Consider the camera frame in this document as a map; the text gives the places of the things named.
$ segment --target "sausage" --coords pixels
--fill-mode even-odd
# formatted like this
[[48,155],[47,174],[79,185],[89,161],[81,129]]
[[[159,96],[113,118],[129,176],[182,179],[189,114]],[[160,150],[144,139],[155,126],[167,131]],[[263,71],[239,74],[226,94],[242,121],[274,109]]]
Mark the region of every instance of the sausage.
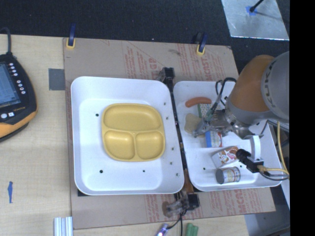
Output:
[[197,104],[211,104],[212,100],[207,97],[195,97],[186,101],[185,106],[190,108]]

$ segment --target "silver metal sheet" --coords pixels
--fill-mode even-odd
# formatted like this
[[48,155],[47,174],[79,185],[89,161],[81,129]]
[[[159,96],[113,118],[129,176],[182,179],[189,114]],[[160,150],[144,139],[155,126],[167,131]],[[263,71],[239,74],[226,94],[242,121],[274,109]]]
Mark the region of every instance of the silver metal sheet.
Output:
[[289,40],[276,0],[221,0],[230,35],[241,38]]

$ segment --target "yellow plate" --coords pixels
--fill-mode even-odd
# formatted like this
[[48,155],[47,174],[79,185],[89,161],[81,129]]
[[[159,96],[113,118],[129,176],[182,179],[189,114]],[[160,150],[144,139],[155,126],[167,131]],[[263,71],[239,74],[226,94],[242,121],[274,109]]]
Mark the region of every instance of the yellow plate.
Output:
[[159,112],[144,104],[109,105],[102,114],[102,139],[107,154],[120,161],[151,161],[165,150]]

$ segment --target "blue clamp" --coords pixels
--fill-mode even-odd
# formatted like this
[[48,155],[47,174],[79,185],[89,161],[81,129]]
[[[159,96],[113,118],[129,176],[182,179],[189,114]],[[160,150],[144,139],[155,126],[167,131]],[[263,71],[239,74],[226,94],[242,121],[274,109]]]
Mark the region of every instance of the blue clamp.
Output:
[[75,33],[75,23],[71,23],[70,25],[70,35],[69,38],[67,38],[66,46],[70,49],[73,49],[75,46],[75,38],[74,38],[74,33]]
[[197,46],[197,51],[196,51],[199,56],[202,56],[205,54],[205,46],[206,46],[207,39],[208,39],[207,33],[203,33],[202,38],[199,42],[199,45]]

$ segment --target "green object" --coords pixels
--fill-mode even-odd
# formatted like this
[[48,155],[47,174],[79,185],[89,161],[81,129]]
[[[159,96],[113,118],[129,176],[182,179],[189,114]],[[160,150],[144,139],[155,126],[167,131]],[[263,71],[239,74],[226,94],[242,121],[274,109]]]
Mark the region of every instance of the green object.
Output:
[[198,227],[194,226],[192,223],[188,223],[186,227],[186,234],[185,236],[197,236]]

